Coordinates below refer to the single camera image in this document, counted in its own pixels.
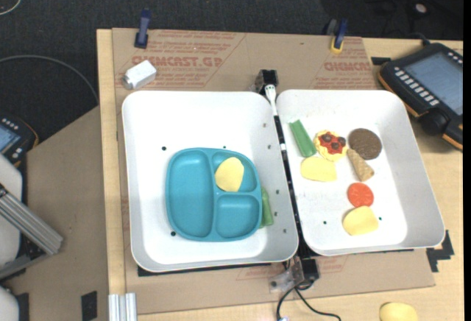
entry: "yellow lemon slice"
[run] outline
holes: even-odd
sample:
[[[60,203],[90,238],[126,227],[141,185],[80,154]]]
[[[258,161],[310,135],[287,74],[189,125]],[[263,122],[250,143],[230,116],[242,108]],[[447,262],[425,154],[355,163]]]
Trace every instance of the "yellow lemon slice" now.
[[[342,224],[351,236],[370,233],[379,227],[378,219],[369,206],[354,208],[344,217]]]
[[[228,158],[219,164],[214,180],[224,191],[238,191],[244,178],[244,165],[238,158]]]
[[[418,321],[413,306],[405,303],[386,303],[380,308],[381,321]]]
[[[335,181],[337,171],[335,163],[324,158],[311,156],[301,163],[301,175],[304,178],[314,181]]]

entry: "blue clamp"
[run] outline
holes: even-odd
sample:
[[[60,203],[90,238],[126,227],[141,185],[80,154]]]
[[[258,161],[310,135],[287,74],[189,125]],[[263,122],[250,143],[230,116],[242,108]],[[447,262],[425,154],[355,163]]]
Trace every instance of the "blue clamp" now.
[[[347,19],[343,18],[340,20],[337,26],[336,33],[332,39],[330,50],[335,54],[340,54],[344,48],[344,37],[347,32]]]
[[[134,47],[145,49],[147,47],[147,40],[149,35],[147,30],[149,28],[151,13],[148,8],[144,8],[141,12],[141,19],[139,21],[139,32],[135,34]]]
[[[347,19],[343,18],[337,22],[335,18],[331,19],[322,30],[323,35],[333,36],[330,42],[330,50],[334,54],[340,54],[343,49],[344,37],[347,32]]]

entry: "brown cookie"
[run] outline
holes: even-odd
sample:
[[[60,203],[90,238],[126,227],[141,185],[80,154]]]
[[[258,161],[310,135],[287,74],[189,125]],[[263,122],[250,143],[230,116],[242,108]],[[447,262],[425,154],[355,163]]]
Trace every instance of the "brown cookie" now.
[[[377,158],[383,149],[379,137],[368,129],[355,129],[348,135],[348,144],[363,159]]]

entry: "blue divided plate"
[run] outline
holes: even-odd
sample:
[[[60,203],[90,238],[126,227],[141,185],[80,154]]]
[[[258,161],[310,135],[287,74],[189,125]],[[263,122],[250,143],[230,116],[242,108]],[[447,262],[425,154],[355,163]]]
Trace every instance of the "blue divided plate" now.
[[[244,165],[237,192],[221,190],[218,166],[236,157]],[[166,176],[166,208],[179,235],[198,241],[235,241],[252,235],[262,216],[261,185],[253,162],[226,149],[190,148],[177,152]]]

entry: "cardboard sheet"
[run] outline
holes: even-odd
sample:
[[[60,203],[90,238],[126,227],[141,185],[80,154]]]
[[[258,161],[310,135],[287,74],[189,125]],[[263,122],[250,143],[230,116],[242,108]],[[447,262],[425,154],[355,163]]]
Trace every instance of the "cardboard sheet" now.
[[[113,29],[116,110],[131,91],[121,84],[127,69],[142,60],[157,68],[142,89],[250,91],[261,69],[276,69],[280,93],[286,89],[377,89],[361,38],[347,37],[341,54],[326,36],[237,32],[149,31],[147,49],[133,46],[136,29]],[[118,149],[127,292],[135,292],[138,313],[277,301],[270,278],[282,264],[139,276],[130,248],[126,160],[122,118]],[[321,278],[306,297],[433,286],[425,250],[316,258]]]

